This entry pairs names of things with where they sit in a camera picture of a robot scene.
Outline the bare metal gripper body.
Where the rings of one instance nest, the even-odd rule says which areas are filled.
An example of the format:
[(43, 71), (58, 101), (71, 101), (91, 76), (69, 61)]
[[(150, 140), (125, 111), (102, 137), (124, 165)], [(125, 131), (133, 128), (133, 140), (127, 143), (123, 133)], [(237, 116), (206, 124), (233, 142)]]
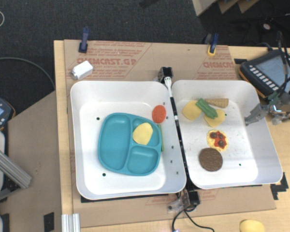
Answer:
[(268, 104), (266, 110), (273, 115), (272, 124), (278, 125), (290, 120), (290, 103)]

